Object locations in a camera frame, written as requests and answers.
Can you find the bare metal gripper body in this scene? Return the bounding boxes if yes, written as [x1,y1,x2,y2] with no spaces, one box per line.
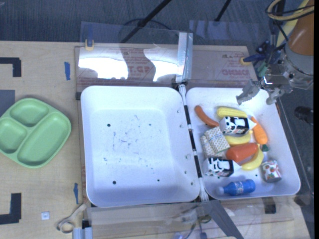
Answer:
[259,58,315,94]

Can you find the yellow corn cob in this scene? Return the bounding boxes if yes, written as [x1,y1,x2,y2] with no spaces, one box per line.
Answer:
[216,106,248,120]

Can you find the cow print milk carton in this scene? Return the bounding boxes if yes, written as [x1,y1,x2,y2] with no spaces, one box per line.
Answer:
[219,116,258,135]
[202,157,243,178]

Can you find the white plastic tray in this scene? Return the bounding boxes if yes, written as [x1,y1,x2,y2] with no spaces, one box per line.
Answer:
[185,87,302,201]
[80,85,201,208]

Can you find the orange carrot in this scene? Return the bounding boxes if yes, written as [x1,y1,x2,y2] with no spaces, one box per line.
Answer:
[250,116,271,152]

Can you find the brown cardboard board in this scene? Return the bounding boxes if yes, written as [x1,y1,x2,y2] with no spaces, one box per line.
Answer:
[74,45,295,224]

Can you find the yellow banana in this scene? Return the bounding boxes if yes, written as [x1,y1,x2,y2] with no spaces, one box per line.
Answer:
[241,147,265,172]
[224,130,254,146]

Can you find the orange sausage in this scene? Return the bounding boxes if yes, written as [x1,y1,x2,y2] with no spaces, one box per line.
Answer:
[194,105,220,128]

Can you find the yellow patterned carton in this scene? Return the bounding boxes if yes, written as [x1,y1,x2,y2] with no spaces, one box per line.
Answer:
[200,126,231,159]

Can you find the white can with red print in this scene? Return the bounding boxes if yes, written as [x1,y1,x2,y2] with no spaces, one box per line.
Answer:
[261,159,283,183]

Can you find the blue bottle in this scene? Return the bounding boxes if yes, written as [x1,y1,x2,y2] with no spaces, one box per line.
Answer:
[216,179,257,197]

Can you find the green divided plate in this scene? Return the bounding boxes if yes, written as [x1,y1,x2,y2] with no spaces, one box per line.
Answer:
[0,97,72,169]

